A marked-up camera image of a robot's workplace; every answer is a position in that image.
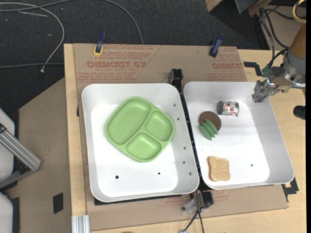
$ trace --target wooden table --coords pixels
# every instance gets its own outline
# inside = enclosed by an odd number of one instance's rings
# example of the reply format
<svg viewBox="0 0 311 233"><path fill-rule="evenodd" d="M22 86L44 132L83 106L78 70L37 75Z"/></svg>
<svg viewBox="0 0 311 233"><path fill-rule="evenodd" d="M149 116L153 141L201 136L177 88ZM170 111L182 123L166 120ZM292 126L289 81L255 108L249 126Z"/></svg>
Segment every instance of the wooden table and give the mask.
<svg viewBox="0 0 311 233"><path fill-rule="evenodd" d="M241 60L257 62L261 68L271 59L268 50L238 50ZM73 216L86 215L86 199L84 188L83 164L80 142L80 125L77 115L77 89L74 67L74 50L72 44L64 45L65 78L67 96L67 119L69 139L69 167L71 185L71 209ZM275 66L281 63L277 59ZM253 68L244 68L248 81L256 81L258 77ZM231 216L204 218L203 224L209 233L303 233L306 232L306 122L293 115L297 105L305 105L305 95L301 90L291 89L287 94L276 94L270 97L286 147L290 154L299 191L289 196L289 208L255 212ZM96 231L105 233L176 233L185 228L188 221L175 221L121 229ZM195 220L188 232L201 232L199 220Z"/></svg>

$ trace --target chocolate patty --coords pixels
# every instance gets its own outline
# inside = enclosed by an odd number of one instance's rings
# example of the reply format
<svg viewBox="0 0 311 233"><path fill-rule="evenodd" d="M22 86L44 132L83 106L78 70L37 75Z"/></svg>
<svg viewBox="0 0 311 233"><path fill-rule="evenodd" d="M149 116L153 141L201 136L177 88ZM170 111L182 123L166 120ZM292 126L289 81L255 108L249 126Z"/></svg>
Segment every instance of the chocolate patty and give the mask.
<svg viewBox="0 0 311 233"><path fill-rule="evenodd" d="M206 119L210 120L216 126L217 130L219 131L219 129L222 126L222 122L220 118L217 116L217 114L215 114L212 111L204 111L199 116L199 124L202 125L202 122L205 122Z"/></svg>

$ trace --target green plate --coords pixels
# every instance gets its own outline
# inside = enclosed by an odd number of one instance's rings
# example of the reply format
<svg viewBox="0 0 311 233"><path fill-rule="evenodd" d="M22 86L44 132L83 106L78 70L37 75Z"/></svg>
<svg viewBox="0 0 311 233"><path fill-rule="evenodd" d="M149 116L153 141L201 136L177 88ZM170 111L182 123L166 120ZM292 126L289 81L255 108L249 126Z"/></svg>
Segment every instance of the green plate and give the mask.
<svg viewBox="0 0 311 233"><path fill-rule="evenodd" d="M174 130L173 121L166 113L139 97L125 100L105 126L109 141L140 162L152 161L159 156Z"/></svg>

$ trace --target can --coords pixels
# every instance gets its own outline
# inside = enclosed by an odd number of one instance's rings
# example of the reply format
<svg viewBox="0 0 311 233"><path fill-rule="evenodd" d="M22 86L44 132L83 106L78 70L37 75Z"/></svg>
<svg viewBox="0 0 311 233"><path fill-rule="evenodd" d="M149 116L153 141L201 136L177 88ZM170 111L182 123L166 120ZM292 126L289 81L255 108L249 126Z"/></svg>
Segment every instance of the can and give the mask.
<svg viewBox="0 0 311 233"><path fill-rule="evenodd" d="M217 104L217 113L219 115L237 116L240 107L236 101L219 101Z"/></svg>

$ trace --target blue clamp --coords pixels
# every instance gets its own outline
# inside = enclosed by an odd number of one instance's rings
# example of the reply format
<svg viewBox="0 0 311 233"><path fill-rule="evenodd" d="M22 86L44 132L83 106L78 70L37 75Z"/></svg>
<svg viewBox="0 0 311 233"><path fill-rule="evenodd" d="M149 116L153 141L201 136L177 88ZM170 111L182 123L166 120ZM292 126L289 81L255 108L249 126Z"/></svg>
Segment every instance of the blue clamp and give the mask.
<svg viewBox="0 0 311 233"><path fill-rule="evenodd" d="M95 47L94 47L93 53L95 55L101 55L102 54L102 52L103 52L103 43L105 41L105 38L106 38L106 32L102 31L100 33L100 35L99 35L97 45L95 45Z"/></svg>
<svg viewBox="0 0 311 233"><path fill-rule="evenodd" d="M213 47L210 49L209 54L212 57L216 57L217 52L218 52L218 48L221 45L221 43L223 42L223 37L221 35L218 35L214 38L214 40L212 41Z"/></svg>

